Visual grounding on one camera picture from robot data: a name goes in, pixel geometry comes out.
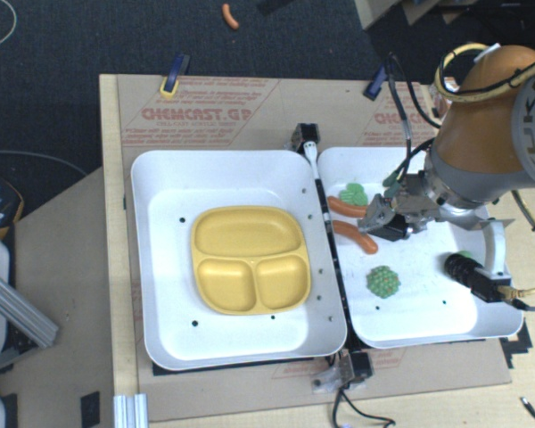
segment orange sausage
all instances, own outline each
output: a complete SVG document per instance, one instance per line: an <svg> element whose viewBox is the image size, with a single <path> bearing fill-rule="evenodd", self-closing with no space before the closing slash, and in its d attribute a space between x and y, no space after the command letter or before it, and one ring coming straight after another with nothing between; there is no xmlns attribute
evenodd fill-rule
<svg viewBox="0 0 535 428"><path fill-rule="evenodd" d="M330 210L334 210L348 218L363 218L366 215L366 206L355 206L348 204L336 196L327 197L327 204Z"/></svg>
<svg viewBox="0 0 535 428"><path fill-rule="evenodd" d="M358 228L352 224L343 222L342 220L334 220L333 230L335 233L346 236L353 240L361 247L363 251L368 254L374 254L378 252L378 244L375 243L375 240L369 235L362 235L358 231Z"/></svg>
<svg viewBox="0 0 535 428"><path fill-rule="evenodd" d="M224 21L230 26L230 29L238 30L240 28L240 23L234 19L234 16L230 12L229 4L222 5L222 16L224 16Z"/></svg>

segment sausage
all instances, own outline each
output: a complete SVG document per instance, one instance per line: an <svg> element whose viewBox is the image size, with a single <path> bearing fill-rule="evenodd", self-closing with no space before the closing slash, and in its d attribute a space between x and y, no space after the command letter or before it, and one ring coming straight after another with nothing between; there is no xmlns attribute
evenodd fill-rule
<svg viewBox="0 0 535 428"><path fill-rule="evenodd" d="M333 221L333 230L338 235L346 236L357 243L363 251L368 254L374 254L378 252L378 244L369 235L362 235L358 228L342 220Z"/></svg>
<svg viewBox="0 0 535 428"><path fill-rule="evenodd" d="M230 12L229 4L222 5L222 16L224 16L224 21L230 26L230 29L238 30L240 28L240 23L234 19L234 16Z"/></svg>
<svg viewBox="0 0 535 428"><path fill-rule="evenodd" d="M330 210L333 210L348 218L363 218L366 215L366 206L355 206L348 204L336 196L327 197L327 205Z"/></svg>

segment yellow plate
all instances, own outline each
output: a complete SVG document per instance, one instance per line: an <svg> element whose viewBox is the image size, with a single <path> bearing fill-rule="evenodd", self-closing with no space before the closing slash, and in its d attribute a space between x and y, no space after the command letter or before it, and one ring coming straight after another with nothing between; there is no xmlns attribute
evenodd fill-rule
<svg viewBox="0 0 535 428"><path fill-rule="evenodd" d="M200 295L218 312L280 312L296 308L309 295L305 239L297 220L284 210L208 210L193 224L191 246Z"/></svg>

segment dark floor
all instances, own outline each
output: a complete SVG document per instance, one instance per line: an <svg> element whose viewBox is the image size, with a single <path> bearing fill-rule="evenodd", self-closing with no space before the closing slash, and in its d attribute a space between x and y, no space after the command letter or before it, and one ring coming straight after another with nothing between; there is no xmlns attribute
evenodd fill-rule
<svg viewBox="0 0 535 428"><path fill-rule="evenodd" d="M395 6L367 31L353 0L292 0L273 12L262 11L267 0L7 1L18 26L0 45L0 150L85 172L101 166L99 74L166 74L178 51L191 55L194 75L327 79L370 79L393 51L410 79L430 83L440 56L464 42L535 48L535 0L481 0L449 25L431 12L409 26ZM221 19L224 2L237 32ZM11 25L0 3L0 38ZM21 191L26 214L80 179L20 155L0 155L0 175Z"/></svg>

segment white cable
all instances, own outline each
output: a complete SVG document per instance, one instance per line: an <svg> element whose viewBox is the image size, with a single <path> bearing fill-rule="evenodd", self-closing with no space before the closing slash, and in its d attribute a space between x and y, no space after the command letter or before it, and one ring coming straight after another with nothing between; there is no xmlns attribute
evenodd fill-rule
<svg viewBox="0 0 535 428"><path fill-rule="evenodd" d="M16 30L16 26L18 25L18 15L16 14L16 10L14 10L14 7L9 3L7 2L6 0L0 0L0 2L2 2L3 4L5 4L9 9L10 11L12 12L12 16L13 16L13 22L12 22L12 28L10 29L10 31L0 40L0 45L6 41L9 37L12 36L12 33L14 33L14 30Z"/></svg>

